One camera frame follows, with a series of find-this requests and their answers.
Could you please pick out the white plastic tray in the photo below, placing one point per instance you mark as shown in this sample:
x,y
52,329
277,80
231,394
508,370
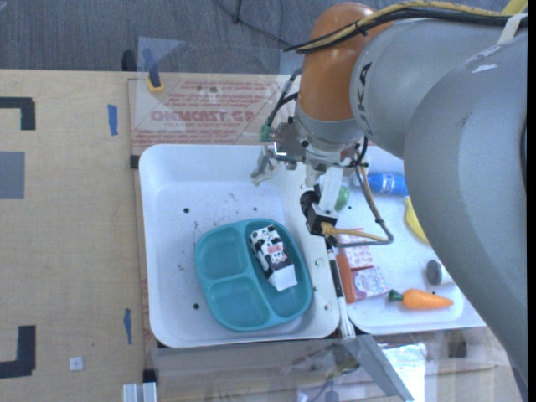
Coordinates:
x,y
402,266
176,245

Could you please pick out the orange carrot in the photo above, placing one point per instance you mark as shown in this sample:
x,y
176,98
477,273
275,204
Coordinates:
x,y
423,299

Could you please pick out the green round toy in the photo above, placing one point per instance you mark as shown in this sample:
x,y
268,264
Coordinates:
x,y
343,197

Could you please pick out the thin black and white rod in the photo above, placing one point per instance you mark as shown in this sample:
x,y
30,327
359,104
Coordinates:
x,y
336,279

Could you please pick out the yellow banana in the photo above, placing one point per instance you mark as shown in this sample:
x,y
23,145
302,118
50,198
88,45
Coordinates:
x,y
413,222

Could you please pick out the red and white carton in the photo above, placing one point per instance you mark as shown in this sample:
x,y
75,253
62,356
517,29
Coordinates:
x,y
372,282

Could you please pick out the cow print milk carton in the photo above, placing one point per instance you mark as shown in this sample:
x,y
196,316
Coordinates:
x,y
272,254

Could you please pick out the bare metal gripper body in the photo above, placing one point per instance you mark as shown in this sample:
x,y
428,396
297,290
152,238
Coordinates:
x,y
290,141

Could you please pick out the blue plastic bottle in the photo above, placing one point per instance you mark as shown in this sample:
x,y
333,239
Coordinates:
x,y
387,183

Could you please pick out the black cylinder on white bracket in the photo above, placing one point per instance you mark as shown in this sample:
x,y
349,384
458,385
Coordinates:
x,y
318,218

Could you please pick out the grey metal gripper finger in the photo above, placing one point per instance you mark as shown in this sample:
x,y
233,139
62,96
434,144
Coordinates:
x,y
262,169

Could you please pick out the red and white packet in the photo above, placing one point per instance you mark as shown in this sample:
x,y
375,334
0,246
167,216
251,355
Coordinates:
x,y
359,254

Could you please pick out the teal divided plate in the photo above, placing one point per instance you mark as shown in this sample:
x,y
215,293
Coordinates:
x,y
234,295

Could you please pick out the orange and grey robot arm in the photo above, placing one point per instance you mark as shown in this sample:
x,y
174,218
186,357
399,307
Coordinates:
x,y
452,140

